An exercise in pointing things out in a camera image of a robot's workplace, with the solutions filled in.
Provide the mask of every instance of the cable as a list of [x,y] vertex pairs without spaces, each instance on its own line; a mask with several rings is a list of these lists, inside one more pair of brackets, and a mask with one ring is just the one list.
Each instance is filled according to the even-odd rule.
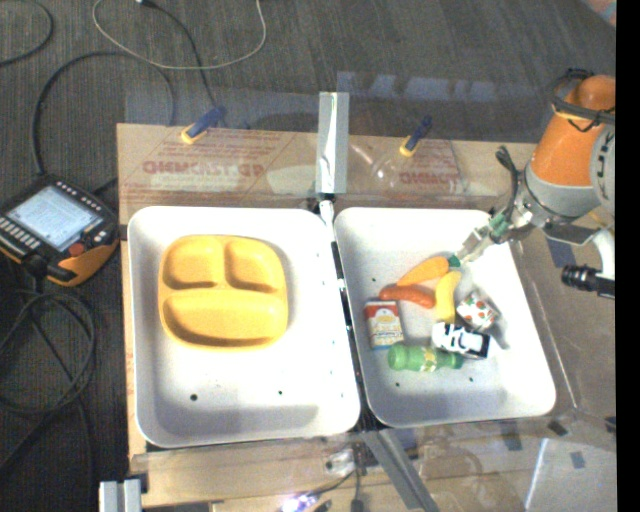
[[[132,58],[130,55],[127,55],[125,53],[120,53],[120,52],[104,52],[104,51],[95,51],[95,52],[90,52],[90,53],[86,53],[84,55],[79,55],[78,57],[75,57],[69,61],[67,61],[65,64],[63,64],[62,66],[60,66],[56,71],[54,71],[54,73],[49,77],[49,79],[46,81],[45,85],[43,86],[43,88],[40,91],[40,94],[38,95],[38,100],[36,102],[36,106],[33,110],[33,114],[31,116],[31,128],[29,130],[29,143],[31,146],[31,155],[33,157],[33,162],[34,165],[36,167],[36,175],[38,176],[44,176],[47,174],[46,170],[43,168],[42,166],[42,162],[40,160],[40,154],[39,154],[39,148],[38,148],[38,122],[40,120],[40,110],[41,107],[44,103],[44,100],[46,98],[46,95],[48,94],[48,92],[50,91],[50,89],[52,88],[54,82],[58,79],[58,77],[64,73],[67,69],[69,69],[70,67],[74,66],[75,64],[77,64],[78,62],[84,61],[84,60],[88,60],[90,58],[95,58],[95,57],[124,57],[124,58]],[[162,78],[162,82],[166,88],[167,91],[167,95],[169,97],[169,119],[167,124],[171,125],[173,124],[173,119],[175,116],[175,105],[174,105],[174,95],[173,95],[173,91],[171,89],[171,84],[169,83],[169,80],[167,80],[167,77],[164,76],[164,74],[158,70],[157,68],[150,66],[150,69],[153,69],[155,73],[158,74],[158,76],[160,76]],[[110,187],[111,185],[113,185],[115,182],[117,181],[117,178],[113,178],[111,180],[109,180],[107,183],[99,186],[95,191],[94,194],[98,195],[100,192],[102,192],[103,190],[107,189],[108,187]]]
[[360,486],[361,486],[361,475],[360,475],[360,469],[356,468],[355,470],[356,473],[356,492],[353,496],[354,500],[359,500],[360,499]]
[[332,504],[333,502],[331,500],[327,500],[319,507],[317,507],[313,512],[327,512],[331,508]]
[[46,34],[44,36],[44,38],[42,38],[41,41],[38,41],[38,43],[33,46],[33,48],[30,48],[29,50],[22,52],[18,55],[15,55],[14,57],[10,57],[8,59],[5,60],[0,60],[0,67],[5,66],[7,64],[10,64],[12,62],[15,62],[17,60],[20,59],[24,59],[26,57],[28,57],[29,55],[31,55],[32,53],[37,52],[40,48],[42,48],[47,41],[49,41],[49,38],[51,37],[51,34],[53,33],[53,17],[51,16],[51,13],[45,9],[42,5],[40,5],[38,2],[27,2],[25,0],[14,0],[16,3],[22,3],[22,4],[28,4],[28,5],[35,5],[42,13],[44,13],[44,16],[47,20],[47,29],[46,29]]
[[[17,277],[15,274],[13,275],[13,278],[14,281],[16,281],[17,286]],[[68,385],[64,391],[60,393],[53,405],[47,405],[39,408],[27,407],[0,396],[0,408],[17,416],[30,417],[37,420],[35,426],[33,426],[27,435],[13,447],[9,455],[0,462],[0,477],[6,474],[10,467],[16,463],[19,455],[35,441],[36,436],[40,435],[44,429],[48,427],[63,411],[67,410],[69,406],[75,405],[85,433],[84,440],[87,460],[87,475],[89,481],[87,488],[87,504],[90,509],[95,502],[95,489],[93,488],[95,468],[89,421],[80,395],[90,382],[94,370],[92,363],[95,361],[95,326],[89,307],[81,299],[61,293],[44,293],[40,291],[41,288],[41,282],[37,281],[35,291],[28,289],[13,290],[14,293],[18,295],[18,300],[22,306],[12,327],[2,340],[0,340],[0,362],[8,361],[7,353],[12,347],[11,342],[15,341],[15,335],[20,326],[29,320],[32,327],[44,341],[50,354],[62,370],[68,381]],[[46,302],[50,302],[54,307],[59,308],[62,312],[67,314],[72,323],[83,333],[88,343],[85,358],[81,362],[80,369],[75,375],[73,375],[69,370],[60,353],[53,342],[49,339],[44,328],[34,314],[33,309],[37,305],[41,305]]]
[[496,151],[496,158],[498,162],[502,164],[502,166],[509,171],[511,176],[511,194],[509,197],[509,203],[505,208],[503,215],[504,220],[506,222],[511,222],[511,216],[513,215],[513,210],[515,209],[516,203],[516,195],[518,193],[518,177],[520,172],[518,171],[516,165],[513,163],[511,159],[511,155],[509,154],[509,150],[506,146],[500,146],[498,151]]
[[191,37],[191,34],[189,33],[189,30],[187,29],[187,27],[175,15],[171,14],[166,9],[163,9],[158,4],[151,3],[149,0],[145,0],[142,3],[142,6],[147,6],[147,7],[150,7],[152,9],[156,9],[156,10],[160,11],[165,16],[170,18],[176,25],[178,25],[180,27],[180,29],[185,33],[185,35],[187,36],[187,39],[189,40],[189,44],[191,45],[191,50],[193,51],[193,55],[196,58],[196,63],[198,64],[198,68],[200,68],[198,71],[200,71],[200,78],[202,79],[202,83],[204,84],[204,88],[207,91],[207,95],[209,96],[209,99],[211,100],[211,105],[213,107],[215,107],[216,101],[213,98],[213,93],[209,89],[209,84],[207,83],[207,78],[206,78],[206,76],[204,74],[204,69],[203,69],[203,66],[202,66],[202,60],[200,59],[200,55],[198,53],[198,48],[196,46],[195,41],[193,40],[193,37]]
[[171,65],[167,65],[167,64],[162,64],[156,61],[153,61],[151,59],[148,59],[146,57],[143,57],[142,55],[140,55],[139,53],[134,52],[133,50],[127,48],[125,45],[123,45],[122,43],[118,42],[114,37],[112,37],[111,35],[109,35],[107,33],[106,30],[104,30],[102,28],[102,26],[100,25],[100,23],[98,22],[98,16],[97,16],[97,10],[98,7],[100,6],[100,4],[102,4],[104,0],[97,0],[95,2],[95,4],[93,4],[93,10],[92,10],[92,16],[93,16],[93,23],[96,26],[96,28],[100,31],[100,33],[106,37],[109,41],[111,41],[113,44],[115,44],[118,48],[120,48],[122,51],[127,52],[129,55],[132,55],[133,57],[140,59],[148,64],[151,64],[153,66],[157,66],[159,68],[162,69],[169,69],[169,70],[174,70],[174,71],[197,71],[197,70],[213,70],[213,69],[220,69],[223,67],[227,67],[227,66],[231,66],[233,64],[237,64],[239,62],[242,62],[250,57],[253,57],[256,53],[258,53],[262,47],[264,46],[264,43],[267,39],[267,24],[264,20],[264,15],[262,14],[262,8],[260,7],[260,0],[256,0],[256,8],[258,10],[258,16],[260,17],[260,24],[262,25],[262,37],[260,39],[260,42],[258,43],[258,45],[251,50],[249,53],[247,53],[246,55],[243,55],[242,57],[238,57],[237,59],[233,59],[230,60],[228,62],[222,62],[220,64],[214,64],[211,66],[202,66],[202,65],[198,65],[198,66],[171,66]]
[[[551,106],[556,114],[569,120],[574,128],[581,132],[590,130],[593,126],[600,123],[608,124],[611,126],[616,125],[615,105],[603,110],[592,110],[590,108],[582,107],[580,105],[574,105],[565,101],[558,96],[559,90],[566,86],[568,83],[579,80],[584,81],[594,76],[593,71],[587,71],[584,69],[569,68],[563,76],[558,78],[553,85],[553,99],[551,100]],[[591,123],[585,128],[580,128],[575,121],[591,120]]]
[[280,507],[279,512],[301,512],[303,510],[306,510],[310,506],[317,503],[317,501],[322,497],[323,494],[337,489],[355,473],[356,470],[351,471],[334,484],[331,484],[327,487],[320,487],[313,491],[307,491],[305,493],[299,494],[295,498],[287,500],[284,505]]

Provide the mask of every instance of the white tray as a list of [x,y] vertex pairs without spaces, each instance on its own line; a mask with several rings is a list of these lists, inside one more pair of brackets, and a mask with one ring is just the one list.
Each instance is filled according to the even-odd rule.
[[[157,304],[162,252],[186,235],[247,236],[281,257],[285,334],[253,352],[180,344]],[[329,236],[303,210],[149,207],[129,223],[136,415],[164,448],[311,437],[353,427],[360,402]]]
[[[522,284],[507,244],[493,246],[465,267],[456,289],[462,300],[486,292],[501,312],[499,339],[484,361],[435,373],[393,371],[386,351],[369,346],[364,305],[422,260],[456,251],[487,220],[471,210],[348,208],[336,218],[358,356],[367,400],[383,423],[397,428],[544,415],[556,391]],[[411,343],[428,343],[434,313],[400,302]]]

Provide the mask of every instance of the green toy bottle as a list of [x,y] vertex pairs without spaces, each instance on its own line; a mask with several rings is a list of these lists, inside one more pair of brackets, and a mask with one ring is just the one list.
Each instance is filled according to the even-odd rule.
[[455,352],[444,352],[431,347],[414,347],[404,343],[394,343],[389,347],[387,362],[393,370],[414,372],[434,372],[449,367],[458,370],[464,358]]

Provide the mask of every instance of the yellow divided plate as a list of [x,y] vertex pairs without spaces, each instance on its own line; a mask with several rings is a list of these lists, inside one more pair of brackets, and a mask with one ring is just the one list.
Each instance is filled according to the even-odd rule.
[[179,238],[162,254],[158,307],[175,340],[219,349],[267,346],[287,328],[282,263],[253,238]]

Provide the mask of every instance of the orange toy carrot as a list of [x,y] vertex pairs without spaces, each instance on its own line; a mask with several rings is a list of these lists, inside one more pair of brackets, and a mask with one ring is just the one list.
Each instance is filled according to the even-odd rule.
[[427,309],[436,304],[433,294],[417,286],[387,286],[380,290],[378,296],[380,300],[407,300]]
[[398,280],[399,286],[421,283],[436,277],[442,277],[449,272],[449,260],[444,256],[433,256],[413,267]]

